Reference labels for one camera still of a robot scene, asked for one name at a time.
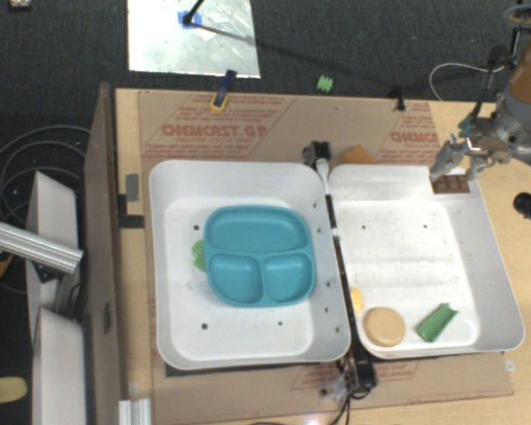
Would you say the pale yellow oval object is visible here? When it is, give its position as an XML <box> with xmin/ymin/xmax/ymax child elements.
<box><xmin>0</xmin><ymin>375</ymin><xmax>29</xmax><ymax>405</ymax></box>

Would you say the brown cardboard board red print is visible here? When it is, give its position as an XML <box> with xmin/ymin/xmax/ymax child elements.
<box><xmin>136</xmin><ymin>89</ymin><xmax>515</xmax><ymax>410</ymax></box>

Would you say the brown chocolate bar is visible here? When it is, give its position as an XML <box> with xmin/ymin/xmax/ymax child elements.
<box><xmin>432</xmin><ymin>174</ymin><xmax>472</xmax><ymax>196</ymax></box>

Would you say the blue divided plate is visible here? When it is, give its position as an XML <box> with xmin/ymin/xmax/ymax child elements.
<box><xmin>203</xmin><ymin>205</ymin><xmax>317</xmax><ymax>308</ymax></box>

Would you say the tan round biscuit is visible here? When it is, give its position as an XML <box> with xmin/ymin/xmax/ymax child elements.
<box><xmin>363</xmin><ymin>306</ymin><xmax>406</xmax><ymax>348</ymax></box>

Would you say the yellow toy food piece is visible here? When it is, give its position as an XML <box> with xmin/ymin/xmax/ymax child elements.
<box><xmin>350</xmin><ymin>286</ymin><xmax>366</xmax><ymax>315</ymax></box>

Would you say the white plastic tray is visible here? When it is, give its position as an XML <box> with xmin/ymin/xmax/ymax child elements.
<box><xmin>148</xmin><ymin>158</ymin><xmax>353</xmax><ymax>371</ymax></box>
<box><xmin>327</xmin><ymin>162</ymin><xmax>527</xmax><ymax>360</ymax></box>

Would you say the thin black and white rod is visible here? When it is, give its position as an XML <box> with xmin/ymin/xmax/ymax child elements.
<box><xmin>316</xmin><ymin>158</ymin><xmax>366</xmax><ymax>364</ymax></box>

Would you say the orange waffle biscuit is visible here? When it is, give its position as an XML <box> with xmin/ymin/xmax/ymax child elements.
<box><xmin>339</xmin><ymin>144</ymin><xmax>377</xmax><ymax>166</ymax></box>

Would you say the green celery stick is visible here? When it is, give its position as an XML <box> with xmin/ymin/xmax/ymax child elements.
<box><xmin>415</xmin><ymin>302</ymin><xmax>460</xmax><ymax>343</ymax></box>

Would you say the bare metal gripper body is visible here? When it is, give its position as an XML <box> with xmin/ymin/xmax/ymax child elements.
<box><xmin>461</xmin><ymin>115</ymin><xmax>531</xmax><ymax>168</ymax></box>

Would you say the green ridged toy food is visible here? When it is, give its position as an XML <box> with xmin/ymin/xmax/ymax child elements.
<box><xmin>190</xmin><ymin>238</ymin><xmax>210</xmax><ymax>272</ymax></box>

